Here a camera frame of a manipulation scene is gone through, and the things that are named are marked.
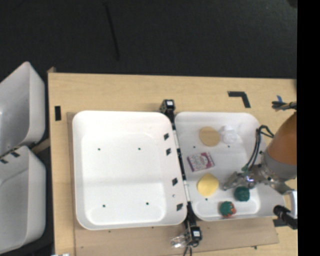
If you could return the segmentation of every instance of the wooden table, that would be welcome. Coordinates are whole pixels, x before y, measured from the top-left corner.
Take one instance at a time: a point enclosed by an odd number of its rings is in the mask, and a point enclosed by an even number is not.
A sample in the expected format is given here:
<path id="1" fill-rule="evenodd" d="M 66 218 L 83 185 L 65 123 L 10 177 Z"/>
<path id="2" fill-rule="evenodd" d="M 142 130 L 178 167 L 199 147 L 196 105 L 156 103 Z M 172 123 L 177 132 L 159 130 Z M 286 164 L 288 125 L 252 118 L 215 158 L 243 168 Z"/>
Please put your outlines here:
<path id="1" fill-rule="evenodd" d="M 228 92 L 244 92 L 250 107 L 241 97 Z M 108 75 L 49 73 L 48 100 L 53 192 L 55 253 L 82 255 L 181 255 L 183 249 L 170 248 L 169 235 L 181 227 L 128 228 L 88 233 L 75 221 L 68 145 L 67 113 L 83 110 L 159 111 L 164 99 L 173 99 L 176 113 L 247 112 L 260 124 L 276 131 L 293 113 L 275 112 L 271 102 L 281 96 L 295 101 L 295 81 L 223 77 L 156 75 Z M 297 189 L 297 179 L 288 182 Z M 298 231 L 273 226 L 271 217 L 243 220 L 199 221 L 203 232 L 198 256 L 295 256 Z"/>

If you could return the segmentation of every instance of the white plastic object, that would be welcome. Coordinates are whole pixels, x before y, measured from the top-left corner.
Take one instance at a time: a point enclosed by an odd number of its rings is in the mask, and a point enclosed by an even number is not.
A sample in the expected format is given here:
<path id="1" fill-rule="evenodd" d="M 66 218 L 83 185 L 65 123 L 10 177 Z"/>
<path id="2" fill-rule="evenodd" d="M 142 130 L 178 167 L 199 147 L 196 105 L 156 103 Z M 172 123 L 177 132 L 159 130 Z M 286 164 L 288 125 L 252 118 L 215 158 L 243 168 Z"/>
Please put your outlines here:
<path id="1" fill-rule="evenodd" d="M 226 144 L 233 144 L 237 141 L 237 134 L 231 125 L 223 126 L 219 131 L 222 141 Z"/>
<path id="2" fill-rule="evenodd" d="M 258 184 L 250 189 L 250 199 L 246 202 L 236 201 L 234 188 L 224 191 L 221 185 L 234 172 L 248 162 L 253 153 L 256 139 L 256 129 L 260 126 L 258 120 L 248 113 L 230 112 L 181 112 L 175 117 L 177 136 L 182 152 L 184 171 L 188 183 L 192 209 L 195 215 L 204 221 L 217 221 L 223 217 L 219 205 L 224 201 L 233 202 L 236 214 L 233 219 L 273 216 L 273 208 L 284 204 L 284 197 L 268 185 Z M 231 126 L 236 134 L 233 144 L 220 142 L 214 147 L 204 145 L 199 132 L 203 127 L 212 127 L 219 131 Z M 266 143 L 263 138 L 260 150 L 264 151 Z M 193 171 L 187 161 L 188 156 L 209 152 L 214 166 L 199 171 Z M 197 183 L 203 175 L 211 173 L 220 182 L 220 187 L 214 194 L 203 197 L 197 190 Z"/>
<path id="3" fill-rule="evenodd" d="M 291 203 L 291 210 L 287 214 L 290 215 L 292 218 L 297 219 L 298 218 L 298 191 L 291 190 L 291 191 L 288 191 L 287 194 L 290 197 L 290 203 Z"/>
<path id="4" fill-rule="evenodd" d="M 45 84 L 24 62 L 0 83 L 0 254 L 44 232 L 46 169 L 25 145 L 45 128 Z"/>
<path id="5" fill-rule="evenodd" d="M 20 248 L 44 232 L 46 169 L 22 146 L 0 162 L 0 254 Z"/>
<path id="6" fill-rule="evenodd" d="M 86 229 L 177 225 L 187 200 L 170 120 L 82 111 L 72 121 L 76 218 Z"/>
<path id="7" fill-rule="evenodd" d="M 0 83 L 0 156 L 45 132 L 45 84 L 29 62 Z"/>

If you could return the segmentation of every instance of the tan round object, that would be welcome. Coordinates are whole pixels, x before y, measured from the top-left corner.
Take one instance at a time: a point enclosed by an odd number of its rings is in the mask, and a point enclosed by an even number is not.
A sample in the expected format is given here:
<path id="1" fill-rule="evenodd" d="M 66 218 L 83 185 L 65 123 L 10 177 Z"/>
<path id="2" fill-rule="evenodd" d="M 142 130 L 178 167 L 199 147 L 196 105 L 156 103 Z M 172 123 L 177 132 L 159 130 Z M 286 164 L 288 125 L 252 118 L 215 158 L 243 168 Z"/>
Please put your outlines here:
<path id="1" fill-rule="evenodd" d="M 219 132 L 213 129 L 212 127 L 203 127 L 200 130 L 200 140 L 201 142 L 209 147 L 213 147 L 220 142 Z"/>
<path id="2" fill-rule="evenodd" d="M 219 187 L 219 180 L 211 173 L 207 173 L 198 181 L 196 188 L 203 197 L 211 196 Z"/>

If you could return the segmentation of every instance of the plywood surface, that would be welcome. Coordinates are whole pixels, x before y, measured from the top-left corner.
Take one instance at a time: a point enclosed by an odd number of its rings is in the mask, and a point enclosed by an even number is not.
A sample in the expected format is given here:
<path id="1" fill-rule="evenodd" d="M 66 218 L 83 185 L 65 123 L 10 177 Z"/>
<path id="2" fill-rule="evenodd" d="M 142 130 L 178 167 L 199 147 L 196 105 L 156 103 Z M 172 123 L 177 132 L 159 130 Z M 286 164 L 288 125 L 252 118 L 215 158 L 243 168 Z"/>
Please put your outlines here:
<path id="1" fill-rule="evenodd" d="M 105 230 L 101 235 L 100 231 L 88 235 L 88 230 L 77 224 L 73 214 L 67 113 L 158 111 L 163 99 L 173 99 L 176 113 L 247 112 L 276 131 L 292 111 L 275 112 L 271 101 L 277 100 L 277 95 L 285 102 L 294 101 L 297 97 L 294 83 L 287 79 L 49 73 L 55 253 L 72 256 L 93 252 L 96 255 L 182 253 L 171 249 L 169 244 L 170 237 L 183 230 L 181 226 Z M 229 97 L 228 91 L 245 92 L 251 108 L 245 108 L 240 97 Z M 56 120 L 57 106 L 61 109 L 61 120 Z M 289 185 L 296 188 L 296 180 Z M 271 218 L 217 223 L 219 221 L 199 221 L 203 240 L 201 246 L 193 250 L 195 255 L 257 255 L 257 252 L 270 255 L 272 252 L 272 255 L 293 256 L 298 253 L 297 231 L 287 227 L 272 229 Z"/>

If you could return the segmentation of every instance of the beige disc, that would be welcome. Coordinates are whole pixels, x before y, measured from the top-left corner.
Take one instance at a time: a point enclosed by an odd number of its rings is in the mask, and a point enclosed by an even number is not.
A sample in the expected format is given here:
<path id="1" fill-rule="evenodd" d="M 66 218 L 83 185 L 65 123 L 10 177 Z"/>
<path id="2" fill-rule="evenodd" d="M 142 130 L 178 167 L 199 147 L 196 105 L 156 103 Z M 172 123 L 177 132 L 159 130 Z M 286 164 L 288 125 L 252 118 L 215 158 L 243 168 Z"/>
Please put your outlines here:
<path id="1" fill-rule="evenodd" d="M 200 140 L 206 146 L 213 147 L 220 142 L 219 132 L 212 127 L 203 127 L 199 133 Z"/>
<path id="2" fill-rule="evenodd" d="M 211 173 L 207 173 L 198 181 L 196 188 L 204 197 L 211 196 L 219 187 L 219 180 Z"/>

